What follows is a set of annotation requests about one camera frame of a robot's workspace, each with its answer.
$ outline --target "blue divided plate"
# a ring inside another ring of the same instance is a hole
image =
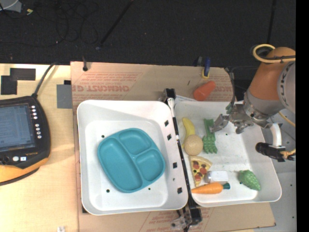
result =
[[[150,185],[165,171],[165,161],[154,141],[143,130],[130,128],[105,138],[98,159],[110,181],[122,192]]]

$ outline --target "pizza slice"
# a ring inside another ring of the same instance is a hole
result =
[[[201,180],[212,166],[212,162],[199,156],[189,156],[189,161],[195,187],[198,187]]]

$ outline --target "yellow cable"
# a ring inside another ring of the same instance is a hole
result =
[[[290,125],[296,127],[296,124],[293,123],[292,121],[290,121],[286,116],[284,116],[282,112],[279,111],[278,114],[280,114],[281,117],[284,118],[284,120],[285,120],[286,122],[288,122]]]
[[[258,54],[256,53],[257,49],[261,48],[261,47],[269,47],[271,49],[275,49],[275,47],[273,45],[270,44],[260,44],[257,45],[254,49],[253,49],[253,56],[259,60],[260,62],[263,63],[281,63],[281,62],[289,62],[289,61],[295,61],[296,58],[285,58],[285,59],[265,59],[265,58],[261,58],[260,56],[258,56]]]

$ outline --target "white plastic container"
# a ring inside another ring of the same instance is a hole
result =
[[[188,192],[170,108],[160,101],[97,101],[77,109],[81,188],[84,208],[93,215],[183,208]],[[145,131],[165,160],[163,175],[151,185],[132,192],[119,191],[105,174],[97,156],[98,145],[118,131]]]
[[[198,136],[206,135],[204,119],[217,119],[219,114],[226,115],[228,102],[213,101],[182,101],[176,104],[175,114],[178,123],[180,140],[184,140],[185,128],[183,117],[190,119]],[[255,145],[265,142],[262,129],[254,125],[245,128],[241,134],[235,133],[236,127],[232,123],[222,130],[215,132],[216,154],[207,154],[202,151],[199,156],[212,162],[210,171],[227,171],[229,190],[219,194],[192,194],[197,204],[203,207],[214,207],[242,203],[274,202],[281,197],[281,186],[275,172],[271,158],[258,153]],[[193,175],[190,169],[188,154],[183,150],[190,187],[194,188]],[[261,190],[256,191],[240,184],[238,174],[240,170],[253,171],[261,184]]]

